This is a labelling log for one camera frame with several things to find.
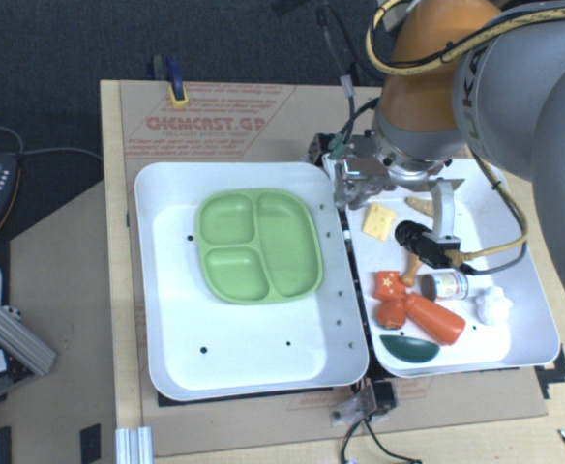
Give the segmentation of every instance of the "white flower-shaped object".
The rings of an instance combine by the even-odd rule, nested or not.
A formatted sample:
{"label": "white flower-shaped object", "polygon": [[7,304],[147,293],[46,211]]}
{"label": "white flower-shaped object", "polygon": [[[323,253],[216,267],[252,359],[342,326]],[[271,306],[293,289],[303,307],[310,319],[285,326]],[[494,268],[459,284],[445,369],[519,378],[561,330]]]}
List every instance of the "white flower-shaped object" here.
{"label": "white flower-shaped object", "polygon": [[476,314],[485,325],[502,325],[508,321],[513,302],[504,296],[501,287],[489,287],[476,298]]}

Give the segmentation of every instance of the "dark floor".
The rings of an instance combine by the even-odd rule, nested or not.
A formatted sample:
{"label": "dark floor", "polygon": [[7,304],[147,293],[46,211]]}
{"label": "dark floor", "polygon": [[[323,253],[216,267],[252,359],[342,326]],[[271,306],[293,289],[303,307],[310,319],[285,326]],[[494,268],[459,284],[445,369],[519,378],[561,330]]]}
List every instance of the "dark floor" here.
{"label": "dark floor", "polygon": [[[100,80],[145,79],[155,53],[174,53],[186,80],[337,84],[315,19],[325,2],[364,51],[375,0],[0,0],[0,126],[19,132],[26,150],[100,153]],[[378,84],[362,74],[358,83]],[[14,148],[0,132],[0,151]],[[103,176],[78,153],[25,157],[22,170],[0,246]]]}

